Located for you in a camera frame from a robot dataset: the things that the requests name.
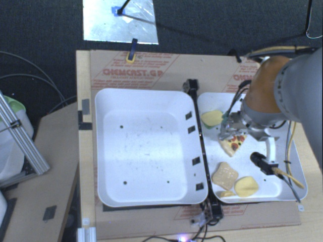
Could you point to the black cylinder on white bracket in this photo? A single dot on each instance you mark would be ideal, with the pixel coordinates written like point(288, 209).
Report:
point(261, 160)

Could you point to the brown cardboard board red print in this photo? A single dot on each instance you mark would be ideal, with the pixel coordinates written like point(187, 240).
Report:
point(156, 69)

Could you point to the toy pizza slice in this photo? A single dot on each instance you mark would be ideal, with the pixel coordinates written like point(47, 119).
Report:
point(230, 146)

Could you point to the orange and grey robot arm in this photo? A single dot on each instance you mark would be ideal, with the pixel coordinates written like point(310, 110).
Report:
point(295, 89)

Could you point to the white plastic tray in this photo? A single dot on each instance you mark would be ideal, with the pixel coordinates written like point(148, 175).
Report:
point(143, 147)
point(252, 168)

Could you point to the yellow round toy biscuit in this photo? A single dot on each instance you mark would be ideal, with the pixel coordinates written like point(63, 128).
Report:
point(246, 186)

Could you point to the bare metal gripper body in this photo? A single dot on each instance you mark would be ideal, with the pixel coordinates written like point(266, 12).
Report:
point(237, 123)

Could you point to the yellow and green toy sandwich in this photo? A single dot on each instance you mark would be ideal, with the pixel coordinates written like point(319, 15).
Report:
point(211, 118)

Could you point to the small yellow toy wedge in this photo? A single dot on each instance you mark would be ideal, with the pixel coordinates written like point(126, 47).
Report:
point(225, 193)

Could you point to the thin black rod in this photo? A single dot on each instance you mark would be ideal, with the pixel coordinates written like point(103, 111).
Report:
point(203, 145)

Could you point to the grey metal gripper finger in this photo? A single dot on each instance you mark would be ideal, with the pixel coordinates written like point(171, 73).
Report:
point(239, 133)
point(224, 135)

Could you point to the tan toy bread slice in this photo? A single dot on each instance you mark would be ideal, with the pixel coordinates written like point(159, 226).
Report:
point(224, 176)

